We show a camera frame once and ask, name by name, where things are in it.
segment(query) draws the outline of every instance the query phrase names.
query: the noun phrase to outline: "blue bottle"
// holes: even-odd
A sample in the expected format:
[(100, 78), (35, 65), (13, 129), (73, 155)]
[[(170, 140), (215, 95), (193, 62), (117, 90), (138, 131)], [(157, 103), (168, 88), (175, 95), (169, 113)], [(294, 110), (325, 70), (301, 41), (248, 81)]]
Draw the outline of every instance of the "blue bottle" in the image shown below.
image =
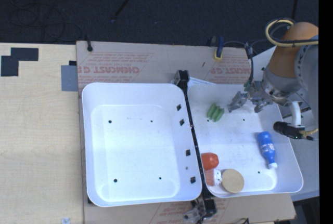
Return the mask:
[(270, 169), (277, 168), (277, 164), (274, 160), (275, 148), (271, 139), (271, 134), (267, 131), (263, 131), (258, 134), (258, 140), (261, 153), (268, 161), (268, 167)]

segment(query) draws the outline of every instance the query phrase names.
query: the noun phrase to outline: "white bottle cap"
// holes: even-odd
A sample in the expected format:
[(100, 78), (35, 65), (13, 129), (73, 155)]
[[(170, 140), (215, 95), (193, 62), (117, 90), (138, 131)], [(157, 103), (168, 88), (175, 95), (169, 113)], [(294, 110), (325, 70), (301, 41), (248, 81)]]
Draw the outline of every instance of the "white bottle cap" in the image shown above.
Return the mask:
[(272, 169), (272, 168), (277, 168), (277, 164), (276, 164), (275, 162), (274, 162), (274, 163), (269, 163), (268, 167), (269, 167), (270, 169)]
[(214, 169), (214, 184), (215, 186), (220, 185), (222, 182), (222, 173), (219, 169)]

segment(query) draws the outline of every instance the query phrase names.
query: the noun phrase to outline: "black bracket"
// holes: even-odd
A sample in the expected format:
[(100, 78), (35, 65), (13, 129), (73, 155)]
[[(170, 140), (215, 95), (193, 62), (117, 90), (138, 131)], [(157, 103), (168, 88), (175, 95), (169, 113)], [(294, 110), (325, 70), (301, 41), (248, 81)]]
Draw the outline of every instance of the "black bracket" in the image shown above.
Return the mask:
[(194, 124), (193, 124), (193, 119), (192, 119), (192, 113), (189, 105), (189, 100), (188, 100), (188, 86), (187, 83), (189, 81), (189, 74), (188, 71), (183, 71), (183, 70), (178, 70), (174, 76), (174, 84), (178, 86), (180, 89), (182, 89), (184, 96), (185, 96), (185, 102), (186, 102), (186, 108), (187, 108), (187, 113), (188, 113), (188, 118), (189, 118), (189, 123), (191, 127), (191, 132), (192, 132), (192, 137), (193, 137), (193, 142), (194, 146), (196, 149), (196, 155), (197, 155), (197, 160), (198, 160), (198, 165), (199, 165), (199, 171), (200, 171), (200, 176), (201, 176), (201, 182), (202, 182), (202, 198), (203, 198), (203, 203), (206, 211), (205, 217), (211, 217), (213, 216), (217, 210), (216, 210), (216, 204), (215, 200), (212, 199), (212, 194), (207, 188), (206, 185), (206, 180), (204, 178), (204, 170), (203, 170), (203, 165), (201, 162), (201, 156), (199, 152), (199, 147), (198, 147), (198, 141), (197, 141), (197, 136), (196, 132), (194, 129)]

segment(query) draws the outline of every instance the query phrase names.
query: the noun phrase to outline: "round wooden lid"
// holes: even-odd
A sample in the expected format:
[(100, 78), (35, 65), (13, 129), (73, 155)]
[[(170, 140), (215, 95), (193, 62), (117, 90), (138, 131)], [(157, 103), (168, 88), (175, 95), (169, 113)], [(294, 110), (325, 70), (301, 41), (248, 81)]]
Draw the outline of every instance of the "round wooden lid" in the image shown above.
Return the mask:
[(233, 168), (222, 173), (222, 186), (230, 193), (239, 193), (244, 187), (244, 178), (241, 173)]

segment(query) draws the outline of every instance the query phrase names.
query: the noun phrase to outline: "dark floor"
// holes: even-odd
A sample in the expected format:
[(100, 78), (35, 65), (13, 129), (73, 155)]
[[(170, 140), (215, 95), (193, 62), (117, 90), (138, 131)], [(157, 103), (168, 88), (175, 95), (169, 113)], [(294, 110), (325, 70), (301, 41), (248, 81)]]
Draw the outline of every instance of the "dark floor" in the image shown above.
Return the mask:
[[(88, 36), (91, 41), (210, 46), (217, 44), (214, 36), (223, 36), (230, 46), (256, 42), (256, 55), (273, 46), (264, 33), (273, 19), (319, 26), (319, 0), (129, 0), (122, 7), (124, 2), (0, 0), (0, 42), (75, 44)], [(319, 198), (305, 202), (296, 209), (301, 216), (307, 208), (308, 221), (291, 224), (319, 223), (313, 220), (319, 216)]]

